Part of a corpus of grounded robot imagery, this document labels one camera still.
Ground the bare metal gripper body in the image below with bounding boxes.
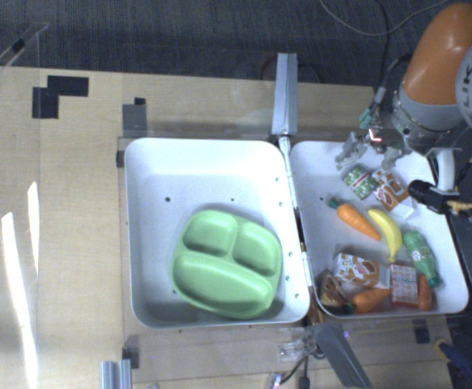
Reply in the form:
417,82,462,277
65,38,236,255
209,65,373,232
365,124,414,156

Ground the green patterned can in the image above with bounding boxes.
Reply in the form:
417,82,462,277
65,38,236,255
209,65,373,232
342,165,379,201

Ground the orange and white carton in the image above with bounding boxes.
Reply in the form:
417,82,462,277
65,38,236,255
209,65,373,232
331,252,392,291
371,168,416,219

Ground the white plastic tray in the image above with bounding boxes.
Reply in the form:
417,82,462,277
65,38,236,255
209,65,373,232
289,139,470,320
123,137,311,330

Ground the orange carrot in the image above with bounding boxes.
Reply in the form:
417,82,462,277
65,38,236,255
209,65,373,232
326,197,383,242
342,287,392,315
416,273,435,313

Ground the yellow banana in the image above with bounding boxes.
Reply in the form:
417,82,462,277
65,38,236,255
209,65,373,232
367,207,404,264

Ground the green plastic bottle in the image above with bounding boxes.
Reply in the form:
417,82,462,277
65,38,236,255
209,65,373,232
402,229,444,290

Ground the orange and pink packet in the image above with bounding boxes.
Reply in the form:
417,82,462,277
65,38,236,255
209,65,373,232
389,263,419,310

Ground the pizza slice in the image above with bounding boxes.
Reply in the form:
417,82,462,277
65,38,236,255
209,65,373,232
320,271,348,309

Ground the green divided plate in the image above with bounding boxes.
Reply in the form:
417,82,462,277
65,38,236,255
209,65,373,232
170,209,284,321

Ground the black cylinder on white bracket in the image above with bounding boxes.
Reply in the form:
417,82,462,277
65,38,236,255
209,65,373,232
406,147,461,215

